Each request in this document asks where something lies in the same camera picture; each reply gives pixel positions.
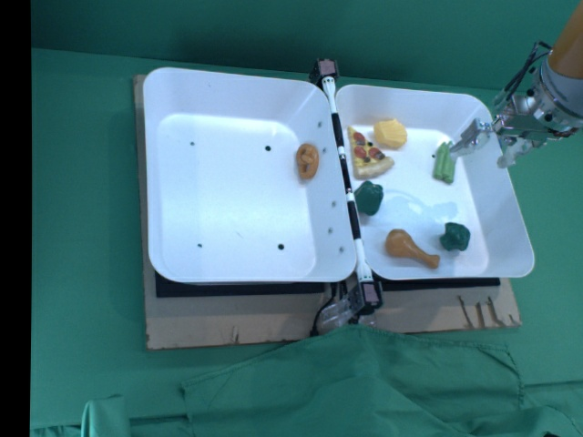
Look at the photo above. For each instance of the dark green toy pepper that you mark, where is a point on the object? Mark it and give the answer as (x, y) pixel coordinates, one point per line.
(369, 197)

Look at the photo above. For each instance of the white plastic tray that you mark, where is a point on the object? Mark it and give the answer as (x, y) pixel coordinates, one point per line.
(228, 189)
(492, 226)

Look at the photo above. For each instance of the green cloth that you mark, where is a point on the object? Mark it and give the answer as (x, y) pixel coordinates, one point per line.
(364, 389)

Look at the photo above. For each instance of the yellow toy cheese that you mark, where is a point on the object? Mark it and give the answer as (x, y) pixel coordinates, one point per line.
(390, 134)

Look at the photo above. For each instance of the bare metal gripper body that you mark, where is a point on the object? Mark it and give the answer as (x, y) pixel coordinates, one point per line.
(524, 116)

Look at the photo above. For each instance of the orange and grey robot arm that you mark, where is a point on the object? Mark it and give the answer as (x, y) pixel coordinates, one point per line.
(568, 39)

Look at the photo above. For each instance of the toy pizza slice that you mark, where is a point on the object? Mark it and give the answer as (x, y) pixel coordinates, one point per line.
(366, 155)

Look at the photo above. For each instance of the dark green toy broccoli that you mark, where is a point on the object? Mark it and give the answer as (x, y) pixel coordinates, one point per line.
(455, 237)

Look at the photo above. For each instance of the orange toy chicken drumstick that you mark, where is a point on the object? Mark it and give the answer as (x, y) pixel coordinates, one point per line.
(403, 244)

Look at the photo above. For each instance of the black and white thin rod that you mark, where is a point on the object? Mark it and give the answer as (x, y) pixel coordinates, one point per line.
(345, 171)

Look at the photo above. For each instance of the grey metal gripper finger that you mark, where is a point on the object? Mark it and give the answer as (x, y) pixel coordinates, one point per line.
(471, 138)
(511, 153)

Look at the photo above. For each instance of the orange toy pretzel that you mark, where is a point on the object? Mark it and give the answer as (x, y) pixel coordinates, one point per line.
(307, 161)

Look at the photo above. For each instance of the light green toy asparagus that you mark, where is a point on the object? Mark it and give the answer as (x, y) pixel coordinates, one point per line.
(444, 169)

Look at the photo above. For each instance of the brown cardboard board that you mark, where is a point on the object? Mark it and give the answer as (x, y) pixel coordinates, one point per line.
(255, 321)

